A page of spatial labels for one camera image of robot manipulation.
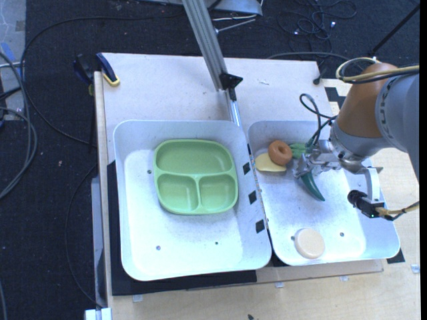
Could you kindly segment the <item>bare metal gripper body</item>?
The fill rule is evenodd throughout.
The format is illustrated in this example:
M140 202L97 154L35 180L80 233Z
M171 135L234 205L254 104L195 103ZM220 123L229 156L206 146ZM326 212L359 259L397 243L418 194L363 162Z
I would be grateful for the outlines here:
M315 145L307 148L308 171L313 165L324 165L326 171L345 169L359 174L363 170L364 158L347 150L339 141L318 140Z

